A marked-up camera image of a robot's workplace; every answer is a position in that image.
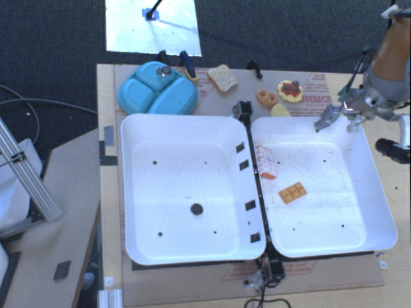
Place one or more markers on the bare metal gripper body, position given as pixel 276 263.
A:
pixel 369 103

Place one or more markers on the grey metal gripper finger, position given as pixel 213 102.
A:
pixel 354 124
pixel 327 118

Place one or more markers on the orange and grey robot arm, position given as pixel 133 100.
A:
pixel 392 54

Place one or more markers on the yellow toy chip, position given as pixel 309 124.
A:
pixel 280 111

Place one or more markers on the orange toy pretzel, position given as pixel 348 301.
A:
pixel 267 99

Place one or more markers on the white and orange carton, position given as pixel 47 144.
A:
pixel 266 162

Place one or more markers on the orange toy biscuit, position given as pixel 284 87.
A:
pixel 292 193

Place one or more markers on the white plastic tray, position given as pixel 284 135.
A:
pixel 324 223
pixel 180 188

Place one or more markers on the thin black rod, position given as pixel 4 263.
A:
pixel 260 201

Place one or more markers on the toy bread slice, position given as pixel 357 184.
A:
pixel 223 77

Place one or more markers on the black round disc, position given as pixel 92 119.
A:
pixel 196 209

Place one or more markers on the blue divided plate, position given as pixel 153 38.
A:
pixel 141 95

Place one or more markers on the brown cardboard board red print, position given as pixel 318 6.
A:
pixel 224 284

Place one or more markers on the black cylinder on white bracket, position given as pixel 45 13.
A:
pixel 394 150

